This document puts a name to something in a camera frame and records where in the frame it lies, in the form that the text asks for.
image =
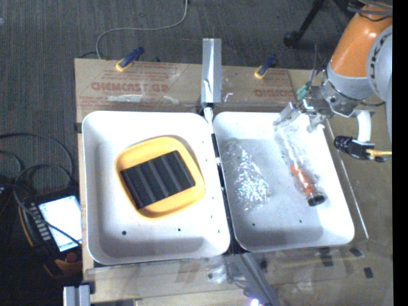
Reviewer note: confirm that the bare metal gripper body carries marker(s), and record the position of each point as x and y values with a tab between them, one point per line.
330	102

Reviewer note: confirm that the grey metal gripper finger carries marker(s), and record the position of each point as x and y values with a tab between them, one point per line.
288	115
316	120

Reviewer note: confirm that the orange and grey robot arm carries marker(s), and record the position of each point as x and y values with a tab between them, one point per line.
354	46

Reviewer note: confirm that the clear bottle with orange label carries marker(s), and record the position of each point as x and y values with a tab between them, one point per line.
303	177

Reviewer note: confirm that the white plastic tray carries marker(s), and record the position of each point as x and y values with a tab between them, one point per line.
287	222
105	158

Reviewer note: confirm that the black ribbed rectangular pad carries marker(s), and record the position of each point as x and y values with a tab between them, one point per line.
157	179

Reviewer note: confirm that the brown cardboard board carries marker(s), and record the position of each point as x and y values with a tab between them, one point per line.
134	86

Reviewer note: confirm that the black cylinder on white bracket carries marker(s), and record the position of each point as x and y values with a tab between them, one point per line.
352	147

